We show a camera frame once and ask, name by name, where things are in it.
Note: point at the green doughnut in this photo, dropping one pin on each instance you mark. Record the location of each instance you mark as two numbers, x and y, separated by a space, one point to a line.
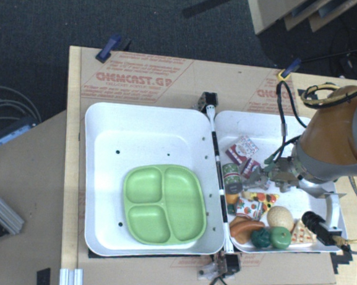
280 237

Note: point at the brown cardboard board red print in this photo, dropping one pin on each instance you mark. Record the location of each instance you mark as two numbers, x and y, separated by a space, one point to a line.
171 82

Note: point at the brown toy bread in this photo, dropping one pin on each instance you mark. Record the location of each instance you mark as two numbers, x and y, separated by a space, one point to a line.
241 239

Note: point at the small red and white carton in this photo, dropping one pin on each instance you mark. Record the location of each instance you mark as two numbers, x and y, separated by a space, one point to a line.
250 167

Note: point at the dark green broccoli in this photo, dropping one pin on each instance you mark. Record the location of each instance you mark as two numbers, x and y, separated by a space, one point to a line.
260 238

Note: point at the thin black and white rod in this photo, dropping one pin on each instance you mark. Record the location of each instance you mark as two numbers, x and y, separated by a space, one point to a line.
217 154

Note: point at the small dark green toy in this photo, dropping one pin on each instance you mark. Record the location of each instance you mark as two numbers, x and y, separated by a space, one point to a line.
231 209

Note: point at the white plastic tray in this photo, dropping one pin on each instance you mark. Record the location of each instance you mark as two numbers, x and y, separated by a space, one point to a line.
260 127
154 130

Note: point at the green divided plate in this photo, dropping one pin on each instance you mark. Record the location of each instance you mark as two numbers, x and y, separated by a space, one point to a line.
177 207

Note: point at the white packet with red print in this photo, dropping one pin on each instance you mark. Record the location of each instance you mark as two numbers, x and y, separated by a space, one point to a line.
248 209

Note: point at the large red and white carton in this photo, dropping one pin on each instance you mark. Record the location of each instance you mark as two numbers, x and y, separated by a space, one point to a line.
241 149

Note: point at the black cylinder on white bracket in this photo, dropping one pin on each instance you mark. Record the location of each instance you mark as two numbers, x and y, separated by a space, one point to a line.
317 225

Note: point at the small orange toy fruit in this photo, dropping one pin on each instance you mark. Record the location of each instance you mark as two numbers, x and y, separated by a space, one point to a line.
232 198

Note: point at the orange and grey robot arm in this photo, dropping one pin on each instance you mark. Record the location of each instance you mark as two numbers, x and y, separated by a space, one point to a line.
330 142

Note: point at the thick pale pizza wedge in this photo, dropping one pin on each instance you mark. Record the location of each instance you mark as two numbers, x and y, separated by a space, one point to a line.
302 235

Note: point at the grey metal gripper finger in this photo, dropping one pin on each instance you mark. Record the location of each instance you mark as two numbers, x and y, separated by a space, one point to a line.
255 183
258 172

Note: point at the orange sausage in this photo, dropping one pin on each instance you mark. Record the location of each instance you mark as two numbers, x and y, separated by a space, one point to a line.
247 228

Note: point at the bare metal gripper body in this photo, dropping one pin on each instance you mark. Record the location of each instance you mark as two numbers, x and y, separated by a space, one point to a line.
282 176

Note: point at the flat yellow pizza slice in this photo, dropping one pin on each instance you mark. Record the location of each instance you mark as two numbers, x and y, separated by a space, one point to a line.
262 198

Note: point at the beige round bread roll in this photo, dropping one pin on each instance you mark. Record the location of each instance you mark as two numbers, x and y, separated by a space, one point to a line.
280 218

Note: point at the green patterned can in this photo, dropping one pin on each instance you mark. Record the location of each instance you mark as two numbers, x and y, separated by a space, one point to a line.
231 176

